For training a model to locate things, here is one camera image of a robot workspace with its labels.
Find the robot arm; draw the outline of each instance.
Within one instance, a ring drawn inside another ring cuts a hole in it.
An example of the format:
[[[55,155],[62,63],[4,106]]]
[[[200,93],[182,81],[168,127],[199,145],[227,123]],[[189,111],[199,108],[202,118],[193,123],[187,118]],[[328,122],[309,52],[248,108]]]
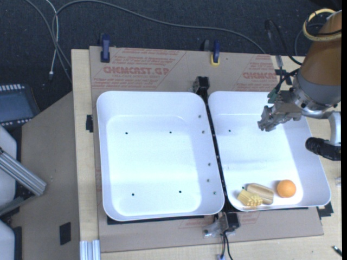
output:
[[[309,20],[320,12],[333,11],[314,12]],[[275,88],[269,94],[269,103],[273,103],[273,106],[264,107],[261,120],[258,121],[262,131],[271,131],[278,124],[290,119],[299,120],[302,115],[316,119],[333,116],[334,118],[329,118],[331,128],[340,128],[340,124],[337,124],[340,118],[335,118],[334,111],[327,110],[341,101],[341,28],[342,11],[333,12],[317,36],[310,35],[304,23],[304,34],[313,40],[313,43],[303,64],[294,73],[293,87],[289,90]],[[332,140],[336,140],[333,134],[340,134],[340,131],[337,133],[332,130],[331,134],[331,140],[327,142],[330,146],[339,146],[340,157],[340,138],[339,144]],[[312,140],[309,144],[306,143],[306,147],[315,153],[320,151]]]

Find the cardboard sheet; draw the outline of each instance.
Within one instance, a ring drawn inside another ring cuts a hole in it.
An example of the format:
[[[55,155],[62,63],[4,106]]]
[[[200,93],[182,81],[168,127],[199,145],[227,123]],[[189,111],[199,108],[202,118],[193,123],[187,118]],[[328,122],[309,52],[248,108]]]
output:
[[[220,53],[211,65],[210,52],[110,48],[110,63],[100,62],[101,47],[90,47],[94,121],[95,175],[101,252],[219,243],[204,238],[202,227],[212,216],[156,222],[108,224],[102,206],[102,185],[96,100],[108,90],[186,92],[197,76],[210,80],[217,90],[269,92],[277,78],[269,55]],[[239,212],[240,227],[230,242],[322,235],[315,207],[294,210]]]

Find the wooden table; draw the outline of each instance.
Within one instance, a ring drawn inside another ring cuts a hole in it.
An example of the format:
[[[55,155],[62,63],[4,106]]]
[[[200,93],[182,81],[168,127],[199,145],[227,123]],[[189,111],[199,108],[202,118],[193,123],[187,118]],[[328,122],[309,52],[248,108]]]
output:
[[[276,66],[274,57],[272,57],[272,60],[274,66]],[[298,68],[288,58],[284,58],[283,61],[284,68],[288,71]],[[95,191],[93,134],[90,134],[85,128],[86,115],[92,114],[89,50],[72,50],[72,68],[80,240],[91,242],[99,239],[99,229]],[[327,120],[309,119],[309,125],[312,135],[323,139],[330,138],[329,122]],[[341,187],[336,185],[336,178],[341,176],[341,165],[340,162],[333,162],[324,158],[322,158],[322,164],[331,188],[331,204],[334,210],[331,217],[322,218],[324,235],[231,243],[230,250],[235,260],[340,259],[340,256],[332,249],[332,246],[336,245],[342,249]],[[214,244],[102,253],[101,258],[103,260],[216,259],[216,255],[220,251],[221,245]]]

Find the white cable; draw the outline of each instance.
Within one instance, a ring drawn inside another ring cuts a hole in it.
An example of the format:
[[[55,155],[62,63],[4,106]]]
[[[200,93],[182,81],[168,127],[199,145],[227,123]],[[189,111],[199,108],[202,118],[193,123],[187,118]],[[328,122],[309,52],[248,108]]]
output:
[[[56,14],[56,9],[55,7],[53,6],[53,4],[49,1],[49,0],[45,0],[53,9],[54,13]],[[58,42],[58,39],[59,39],[59,22],[58,22],[58,15],[56,15],[56,41]],[[49,72],[49,75],[50,77],[53,76],[53,67],[54,67],[54,62],[55,62],[55,58],[56,58],[56,50],[54,50],[54,54],[53,54],[53,59],[52,59],[52,65],[50,67],[50,72]]]

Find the white tray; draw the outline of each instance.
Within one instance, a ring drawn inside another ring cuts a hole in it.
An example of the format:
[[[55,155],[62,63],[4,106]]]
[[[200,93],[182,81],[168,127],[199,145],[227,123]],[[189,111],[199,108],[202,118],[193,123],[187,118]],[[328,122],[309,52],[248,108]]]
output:
[[[216,131],[227,195],[241,211],[321,206],[330,201],[330,189],[319,156],[305,148],[311,137],[305,117],[261,131],[257,121],[267,104],[267,93],[214,92],[209,107]],[[272,205],[244,207],[236,199],[242,187],[258,183],[275,190],[279,180],[297,186],[291,198],[275,194]]]
[[[119,221],[213,215],[224,205],[203,100],[116,92],[97,100],[102,201]]]

